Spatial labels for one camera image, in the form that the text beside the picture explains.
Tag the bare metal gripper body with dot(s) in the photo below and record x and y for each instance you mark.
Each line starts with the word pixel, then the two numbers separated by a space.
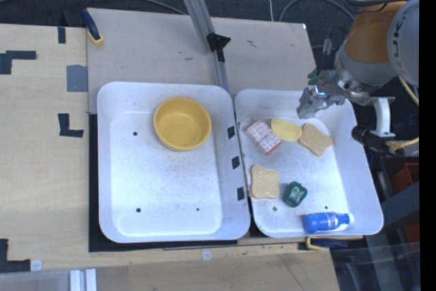
pixel 335 85

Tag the yellow bowl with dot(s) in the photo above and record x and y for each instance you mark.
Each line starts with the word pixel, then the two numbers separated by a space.
pixel 182 124

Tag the black cylinder on white bracket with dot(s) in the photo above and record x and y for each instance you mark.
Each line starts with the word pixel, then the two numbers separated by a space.
pixel 381 119

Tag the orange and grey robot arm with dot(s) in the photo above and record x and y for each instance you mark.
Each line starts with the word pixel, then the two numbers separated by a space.
pixel 371 41

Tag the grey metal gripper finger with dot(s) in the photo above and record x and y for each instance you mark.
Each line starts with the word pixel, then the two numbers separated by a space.
pixel 306 105
pixel 332 101

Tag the blue plastic bottle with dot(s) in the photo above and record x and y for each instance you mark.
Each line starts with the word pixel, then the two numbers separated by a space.
pixel 320 222

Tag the pale wooden board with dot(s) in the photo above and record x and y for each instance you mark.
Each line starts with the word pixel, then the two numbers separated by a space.
pixel 153 51

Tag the beige toy bread slice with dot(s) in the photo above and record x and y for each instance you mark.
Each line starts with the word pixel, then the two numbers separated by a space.
pixel 315 140
pixel 264 182

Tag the orange and white carton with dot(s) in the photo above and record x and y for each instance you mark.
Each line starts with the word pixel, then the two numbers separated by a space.
pixel 263 138

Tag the white plastic tray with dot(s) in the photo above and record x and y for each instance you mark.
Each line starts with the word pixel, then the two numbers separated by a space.
pixel 163 180
pixel 306 173

